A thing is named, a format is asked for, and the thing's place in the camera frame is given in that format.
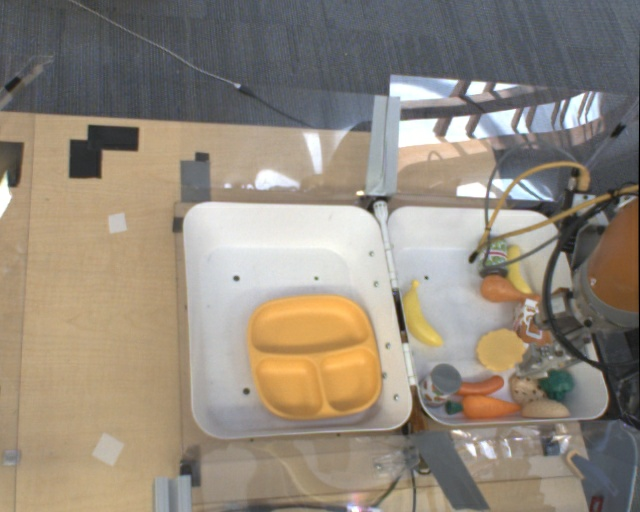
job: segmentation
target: yellow banana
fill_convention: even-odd
[[[510,245],[507,248],[507,261],[513,260],[520,256],[520,247],[517,245]],[[507,266],[507,279],[511,282],[511,284],[522,293],[526,293],[530,295],[533,293],[531,287],[527,284],[527,282],[522,277],[520,273],[520,262],[512,263]]]
[[[442,337],[431,327],[425,319],[420,308],[418,299],[418,286],[420,283],[415,279],[411,281],[411,289],[402,298],[404,317],[407,320],[407,328],[413,336],[422,343],[439,347],[442,345]]]

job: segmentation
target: yellow divided tray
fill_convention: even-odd
[[[382,388],[380,359],[367,314],[338,295],[265,302],[248,327],[253,380],[262,403],[290,420],[361,412]]]

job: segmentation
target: orange carrot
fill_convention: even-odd
[[[462,413],[470,420],[486,420],[516,413],[518,404],[490,396],[470,395],[462,399]]]
[[[480,382],[463,382],[456,393],[460,396],[490,395],[504,386],[504,379],[500,375],[494,375]]]

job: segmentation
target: gray carpet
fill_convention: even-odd
[[[630,94],[639,87],[640,4],[629,0],[87,5],[313,125],[358,121],[370,101],[363,95],[385,93],[392,73]],[[36,54],[55,62],[11,109],[295,124],[64,0],[2,0],[0,79]]]

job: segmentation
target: white paper square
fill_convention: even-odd
[[[102,434],[92,455],[101,462],[114,466],[124,448],[124,443],[109,434]]]
[[[127,230],[127,219],[124,213],[109,215],[109,233],[123,233]]]
[[[9,189],[9,173],[5,172],[0,180],[0,217],[9,207],[11,202],[11,189]]]

